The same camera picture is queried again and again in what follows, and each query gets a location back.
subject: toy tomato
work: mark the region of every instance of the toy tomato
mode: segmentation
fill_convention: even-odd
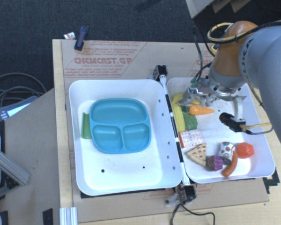
[[[239,143],[236,149],[239,158],[249,158],[254,154],[253,146],[247,142]]]

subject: green food item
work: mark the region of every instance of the green food item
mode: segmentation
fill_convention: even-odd
[[[92,134],[90,133],[89,114],[88,113],[83,113],[81,137],[84,139],[92,138]]]
[[[184,118],[186,130],[189,131],[189,130],[197,129],[198,121],[196,116],[183,112],[183,118]]]

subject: blue plastic plate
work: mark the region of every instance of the blue plastic plate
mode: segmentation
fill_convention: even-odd
[[[98,100],[90,108],[89,122],[94,145],[102,152],[139,152],[150,144],[149,115],[145,106],[138,100]]]

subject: gray carpet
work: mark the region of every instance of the gray carpet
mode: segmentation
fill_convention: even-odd
[[[194,19],[185,0],[0,0],[0,75],[27,73],[51,89],[52,39],[79,34],[83,25],[92,40],[194,42],[195,25],[205,34],[222,22],[280,18],[281,0],[252,0],[237,13],[227,5],[215,14],[208,6]],[[22,83],[39,88],[18,76],[0,81],[0,87]]]

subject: small box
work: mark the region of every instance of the small box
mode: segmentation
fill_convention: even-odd
[[[68,40],[75,40],[76,36],[74,32],[69,32],[67,34],[64,34],[64,38]]]
[[[181,148],[195,147],[204,143],[199,129],[181,132],[179,133],[179,139]]]

